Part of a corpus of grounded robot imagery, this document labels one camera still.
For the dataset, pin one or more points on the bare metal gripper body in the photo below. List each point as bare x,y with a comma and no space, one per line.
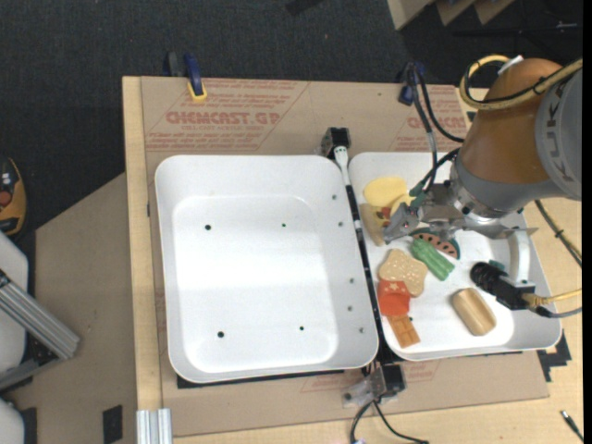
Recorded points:
444,213

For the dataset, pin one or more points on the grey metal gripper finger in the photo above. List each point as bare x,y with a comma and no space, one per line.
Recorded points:
394,230
403,211

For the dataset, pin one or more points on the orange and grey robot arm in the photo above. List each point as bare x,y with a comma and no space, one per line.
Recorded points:
504,151

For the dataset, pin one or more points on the yellow flat toy piece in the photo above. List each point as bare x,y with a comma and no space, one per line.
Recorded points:
403,200

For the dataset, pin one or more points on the toy pizza slice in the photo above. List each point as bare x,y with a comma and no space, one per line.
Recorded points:
372,222

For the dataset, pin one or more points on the yellow round crisp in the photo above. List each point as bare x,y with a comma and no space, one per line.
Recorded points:
384,190

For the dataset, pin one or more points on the toy watermelon slice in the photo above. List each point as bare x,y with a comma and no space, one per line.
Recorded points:
446,246

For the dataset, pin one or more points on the thin black and white rod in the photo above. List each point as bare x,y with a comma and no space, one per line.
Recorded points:
358,229

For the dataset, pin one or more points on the tan toy bread slice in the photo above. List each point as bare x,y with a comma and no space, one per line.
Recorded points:
404,271

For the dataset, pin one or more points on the green toy asparagus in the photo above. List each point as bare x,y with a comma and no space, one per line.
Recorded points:
432,262

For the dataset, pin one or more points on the red toy packet with star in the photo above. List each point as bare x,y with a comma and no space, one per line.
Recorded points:
393,299

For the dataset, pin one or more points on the small teal toy piece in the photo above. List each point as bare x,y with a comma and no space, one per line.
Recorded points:
496,264

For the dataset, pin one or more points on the white plastic tray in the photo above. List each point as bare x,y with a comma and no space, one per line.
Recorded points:
439,317
259,271

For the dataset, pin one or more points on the orange toy biscuit bar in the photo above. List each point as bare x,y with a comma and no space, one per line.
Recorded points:
404,331

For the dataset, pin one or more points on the tan toy bread roll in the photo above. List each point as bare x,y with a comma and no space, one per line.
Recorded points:
474,312

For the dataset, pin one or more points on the brown cardboard board, red print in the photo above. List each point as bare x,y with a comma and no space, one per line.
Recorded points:
277,109

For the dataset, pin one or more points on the black cylinder on white bracket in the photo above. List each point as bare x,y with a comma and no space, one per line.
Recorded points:
501,285

